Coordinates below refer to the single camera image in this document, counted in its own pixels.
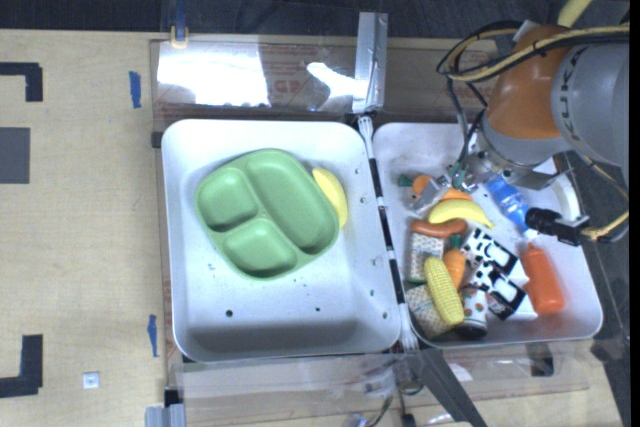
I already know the yellow corn cob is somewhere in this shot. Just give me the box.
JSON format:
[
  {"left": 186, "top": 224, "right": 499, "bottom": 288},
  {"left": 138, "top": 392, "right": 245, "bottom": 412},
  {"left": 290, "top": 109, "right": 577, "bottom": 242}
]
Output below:
[{"left": 423, "top": 255, "right": 467, "bottom": 327}]

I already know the black and white thin rod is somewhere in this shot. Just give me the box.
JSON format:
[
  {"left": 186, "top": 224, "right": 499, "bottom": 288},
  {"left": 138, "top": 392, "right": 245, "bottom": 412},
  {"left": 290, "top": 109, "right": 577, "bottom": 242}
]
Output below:
[{"left": 356, "top": 113, "right": 420, "bottom": 352}]

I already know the orange round toy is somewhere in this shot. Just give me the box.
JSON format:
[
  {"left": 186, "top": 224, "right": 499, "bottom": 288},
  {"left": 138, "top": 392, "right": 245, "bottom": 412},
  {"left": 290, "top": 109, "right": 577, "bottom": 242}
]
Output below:
[{"left": 441, "top": 186, "right": 474, "bottom": 203}]

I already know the small orange carrot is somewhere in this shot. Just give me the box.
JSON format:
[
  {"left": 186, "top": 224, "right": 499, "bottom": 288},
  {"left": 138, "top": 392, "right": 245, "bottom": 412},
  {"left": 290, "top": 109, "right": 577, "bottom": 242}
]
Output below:
[{"left": 397, "top": 173, "right": 434, "bottom": 197}]

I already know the orange bottle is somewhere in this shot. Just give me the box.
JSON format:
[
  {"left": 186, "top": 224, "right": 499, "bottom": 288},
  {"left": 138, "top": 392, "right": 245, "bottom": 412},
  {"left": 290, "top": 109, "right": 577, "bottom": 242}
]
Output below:
[{"left": 520, "top": 241, "right": 567, "bottom": 317}]

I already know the yellow crescent toy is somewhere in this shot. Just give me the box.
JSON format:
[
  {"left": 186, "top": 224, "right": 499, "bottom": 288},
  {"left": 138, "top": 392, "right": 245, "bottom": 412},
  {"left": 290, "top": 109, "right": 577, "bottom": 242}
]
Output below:
[{"left": 311, "top": 167, "right": 350, "bottom": 229}]

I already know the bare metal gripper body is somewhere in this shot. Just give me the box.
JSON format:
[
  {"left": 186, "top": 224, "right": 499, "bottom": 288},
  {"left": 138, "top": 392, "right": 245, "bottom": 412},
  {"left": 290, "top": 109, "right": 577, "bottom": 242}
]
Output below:
[{"left": 462, "top": 147, "right": 561, "bottom": 192}]

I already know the patterned beige packet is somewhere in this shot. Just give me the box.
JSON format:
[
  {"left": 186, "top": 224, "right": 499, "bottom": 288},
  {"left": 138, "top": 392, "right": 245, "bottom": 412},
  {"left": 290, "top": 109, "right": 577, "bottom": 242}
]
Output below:
[
  {"left": 403, "top": 283, "right": 455, "bottom": 342},
  {"left": 406, "top": 231, "right": 447, "bottom": 285}
]

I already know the green divided plate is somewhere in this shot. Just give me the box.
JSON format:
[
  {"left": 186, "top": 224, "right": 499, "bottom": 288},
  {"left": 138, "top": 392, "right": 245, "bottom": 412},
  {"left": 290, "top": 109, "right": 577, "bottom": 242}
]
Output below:
[{"left": 193, "top": 147, "right": 342, "bottom": 281}]

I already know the orange carrot with green top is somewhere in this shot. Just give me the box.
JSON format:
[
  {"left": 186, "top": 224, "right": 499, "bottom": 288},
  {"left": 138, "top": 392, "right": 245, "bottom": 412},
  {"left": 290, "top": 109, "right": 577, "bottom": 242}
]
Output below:
[{"left": 443, "top": 234, "right": 469, "bottom": 292}]

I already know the white plastic tray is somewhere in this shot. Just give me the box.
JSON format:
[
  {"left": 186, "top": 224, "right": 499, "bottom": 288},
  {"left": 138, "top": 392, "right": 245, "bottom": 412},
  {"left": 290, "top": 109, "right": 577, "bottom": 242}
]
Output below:
[
  {"left": 160, "top": 117, "right": 403, "bottom": 363},
  {"left": 372, "top": 121, "right": 605, "bottom": 349}
]

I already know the black cylinder on white bracket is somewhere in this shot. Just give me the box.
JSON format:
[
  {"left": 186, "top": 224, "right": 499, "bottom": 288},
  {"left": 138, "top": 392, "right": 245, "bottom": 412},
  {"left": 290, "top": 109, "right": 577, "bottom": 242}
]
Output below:
[{"left": 524, "top": 164, "right": 592, "bottom": 248}]

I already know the small white printed can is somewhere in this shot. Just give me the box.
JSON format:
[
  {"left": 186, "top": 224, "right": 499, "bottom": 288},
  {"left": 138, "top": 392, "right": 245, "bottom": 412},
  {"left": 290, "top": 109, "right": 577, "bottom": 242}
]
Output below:
[{"left": 456, "top": 286, "right": 490, "bottom": 337}]

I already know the red-orange sausage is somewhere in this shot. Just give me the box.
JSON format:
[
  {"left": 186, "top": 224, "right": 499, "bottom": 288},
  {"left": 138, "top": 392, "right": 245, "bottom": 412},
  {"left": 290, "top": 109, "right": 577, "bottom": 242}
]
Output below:
[{"left": 410, "top": 217, "right": 469, "bottom": 239}]

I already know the blue plastic bottle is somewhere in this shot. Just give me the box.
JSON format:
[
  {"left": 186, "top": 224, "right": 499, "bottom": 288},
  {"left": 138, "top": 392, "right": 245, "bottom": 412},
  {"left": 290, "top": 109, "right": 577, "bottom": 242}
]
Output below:
[{"left": 485, "top": 174, "right": 540, "bottom": 241}]

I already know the black and white carton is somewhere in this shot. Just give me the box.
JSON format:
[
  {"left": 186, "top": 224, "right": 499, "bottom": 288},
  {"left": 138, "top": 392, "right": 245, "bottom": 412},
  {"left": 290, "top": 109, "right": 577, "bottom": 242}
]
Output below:
[{"left": 459, "top": 226, "right": 532, "bottom": 322}]

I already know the yellow banana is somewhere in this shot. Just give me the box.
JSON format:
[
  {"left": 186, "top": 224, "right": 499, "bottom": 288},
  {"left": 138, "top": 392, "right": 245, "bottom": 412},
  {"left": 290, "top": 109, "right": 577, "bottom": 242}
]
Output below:
[{"left": 427, "top": 198, "right": 496, "bottom": 231}]

